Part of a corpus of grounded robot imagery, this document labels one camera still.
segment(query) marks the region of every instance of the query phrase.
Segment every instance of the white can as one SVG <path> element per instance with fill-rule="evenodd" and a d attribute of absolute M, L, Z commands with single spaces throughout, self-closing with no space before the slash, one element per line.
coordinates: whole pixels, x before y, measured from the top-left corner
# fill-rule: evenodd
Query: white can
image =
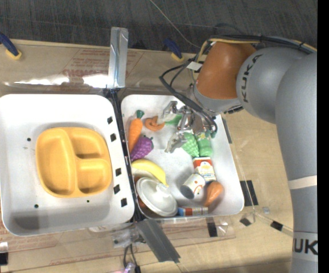
<path fill-rule="evenodd" d="M 205 184 L 204 177 L 194 173 L 182 184 L 180 191 L 184 197 L 194 199 L 195 195 L 200 193 L 200 190 L 204 188 Z"/>

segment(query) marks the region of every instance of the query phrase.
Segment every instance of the yellow banana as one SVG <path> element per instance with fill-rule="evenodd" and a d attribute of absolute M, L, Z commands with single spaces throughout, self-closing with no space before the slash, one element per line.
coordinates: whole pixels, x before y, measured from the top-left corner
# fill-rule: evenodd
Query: yellow banana
<path fill-rule="evenodd" d="M 147 159 L 138 159 L 138 160 L 133 161 L 131 166 L 135 169 L 144 170 L 144 171 L 151 173 L 160 182 L 162 182 L 164 185 L 168 186 L 168 184 L 166 183 L 166 173 L 156 163 L 153 163 L 152 161 L 149 161 Z"/>

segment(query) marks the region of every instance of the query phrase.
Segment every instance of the white tray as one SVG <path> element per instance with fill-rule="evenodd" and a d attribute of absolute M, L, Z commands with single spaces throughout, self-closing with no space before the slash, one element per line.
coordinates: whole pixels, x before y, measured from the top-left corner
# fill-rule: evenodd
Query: white tray
<path fill-rule="evenodd" d="M 163 109 L 173 100 L 178 101 L 178 108 L 183 106 L 183 103 L 174 96 L 134 94 L 125 97 L 122 100 L 121 108 L 126 133 L 128 133 L 129 123 L 133 119 L 136 110 L 141 109 L 145 112 L 143 119 L 161 115 Z M 244 197 L 220 115 L 216 117 L 215 122 L 218 132 L 215 138 L 211 140 L 213 148 L 211 159 L 215 175 L 217 180 L 223 185 L 224 192 L 209 207 L 209 215 L 227 216 L 237 214 L 243 209 Z M 202 189 L 200 194 L 193 200 L 185 198 L 179 190 L 180 186 L 194 172 L 192 157 L 182 148 L 177 148 L 172 154 L 165 152 L 167 141 L 174 132 L 176 132 L 175 126 L 166 125 L 159 131 L 150 131 L 143 126 L 142 134 L 149 138 L 153 137 L 154 143 L 154 149 L 145 158 L 163 168 L 171 194 L 176 198 L 179 206 L 201 206 L 205 198 L 205 189 Z M 143 210 L 143 213 L 148 217 L 159 217 L 148 211 Z"/>
<path fill-rule="evenodd" d="M 60 126 L 86 127 L 104 137 L 113 167 L 113 181 L 107 190 L 89 197 L 61 198 L 43 189 L 35 164 L 36 140 L 44 130 Z M 134 200 L 112 104 L 98 95 L 1 97 L 0 194 L 2 221 L 16 235 L 115 225 L 130 220 Z"/>

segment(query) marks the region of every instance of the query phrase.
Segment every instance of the blue and yellow clamp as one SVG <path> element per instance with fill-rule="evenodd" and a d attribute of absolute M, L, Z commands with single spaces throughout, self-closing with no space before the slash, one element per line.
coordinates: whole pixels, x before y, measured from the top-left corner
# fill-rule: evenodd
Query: blue and yellow clamp
<path fill-rule="evenodd" d="M 171 57 L 174 60 L 182 63 L 184 61 L 184 57 L 182 56 L 181 50 L 178 47 L 178 45 L 171 39 L 165 39 L 163 42 L 164 45 L 171 50 L 172 52 Z"/>
<path fill-rule="evenodd" d="M 6 47 L 6 54 L 11 57 L 13 60 L 19 60 L 22 56 L 20 50 L 18 50 L 11 40 L 0 31 L 0 42 Z"/>

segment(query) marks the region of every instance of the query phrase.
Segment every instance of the yellow plate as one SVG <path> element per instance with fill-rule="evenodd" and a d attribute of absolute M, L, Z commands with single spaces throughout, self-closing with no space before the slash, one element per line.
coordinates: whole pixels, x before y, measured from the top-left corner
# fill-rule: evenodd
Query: yellow plate
<path fill-rule="evenodd" d="M 36 143 L 39 180 L 49 194 L 83 197 L 100 193 L 112 182 L 112 164 L 104 138 L 83 127 L 42 132 Z"/>

